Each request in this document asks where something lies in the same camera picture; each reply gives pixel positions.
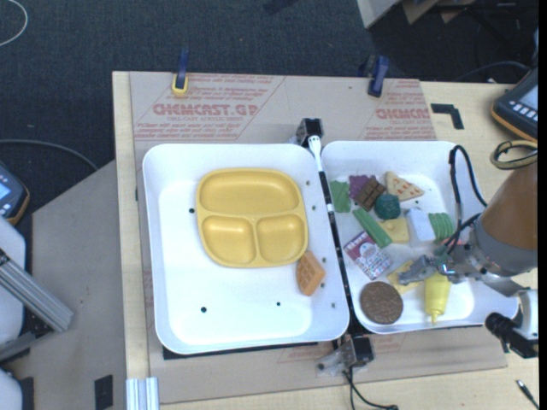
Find white plastic tray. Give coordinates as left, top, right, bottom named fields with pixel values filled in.
left=320, top=139, right=521, bottom=336
left=141, top=143, right=351, bottom=355

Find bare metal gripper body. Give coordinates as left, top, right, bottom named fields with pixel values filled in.
left=444, top=243, right=489, bottom=283

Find white carton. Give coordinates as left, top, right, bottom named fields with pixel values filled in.
left=404, top=207, right=437, bottom=243

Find brown cardboard board red print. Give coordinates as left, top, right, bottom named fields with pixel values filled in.
left=127, top=71, right=509, bottom=405

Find yellow cheese block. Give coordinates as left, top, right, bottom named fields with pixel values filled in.
left=380, top=217, right=411, bottom=244

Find black pen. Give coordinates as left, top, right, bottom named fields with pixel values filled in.
left=515, top=378, right=538, bottom=409

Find green ribbed vegetable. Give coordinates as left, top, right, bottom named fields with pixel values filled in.
left=427, top=212, right=456, bottom=243

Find thin black and white rod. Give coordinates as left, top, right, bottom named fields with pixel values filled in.
left=307, top=136, right=356, bottom=337

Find red and white packet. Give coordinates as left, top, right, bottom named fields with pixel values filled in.
left=342, top=231, right=393, bottom=281

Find yellow flat cracker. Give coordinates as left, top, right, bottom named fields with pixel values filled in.
left=385, top=259, right=425, bottom=296

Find black cylinder on white bracket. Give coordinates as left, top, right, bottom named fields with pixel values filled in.
left=484, top=288, right=538, bottom=360

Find brown chocolate bar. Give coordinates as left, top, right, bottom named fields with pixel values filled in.
left=355, top=178, right=387, bottom=212

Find dark green broccoli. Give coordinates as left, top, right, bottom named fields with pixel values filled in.
left=373, top=192, right=403, bottom=221

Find brown round biscuit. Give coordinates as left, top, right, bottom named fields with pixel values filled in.
left=359, top=280, right=405, bottom=326

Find yellow mustard bottle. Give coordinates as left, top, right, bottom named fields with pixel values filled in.
left=423, top=271, right=453, bottom=325

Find cream pizza slice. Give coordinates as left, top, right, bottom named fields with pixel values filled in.
left=384, top=170, right=426, bottom=203

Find yellow divided plate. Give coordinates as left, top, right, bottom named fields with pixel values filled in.
left=195, top=167, right=310, bottom=269

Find purple grapes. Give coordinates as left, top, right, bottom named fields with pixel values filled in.
left=348, top=173, right=379, bottom=201

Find green pea pod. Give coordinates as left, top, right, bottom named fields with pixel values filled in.
left=351, top=207, right=393, bottom=249

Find green lettuce leaf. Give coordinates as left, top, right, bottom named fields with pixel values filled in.
left=328, top=179, right=353, bottom=214

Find orange waffle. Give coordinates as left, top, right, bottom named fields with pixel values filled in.
left=295, top=250, right=327, bottom=297

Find black block with thin wires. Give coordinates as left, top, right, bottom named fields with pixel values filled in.
left=316, top=335, right=376, bottom=376
left=295, top=117, right=325, bottom=147

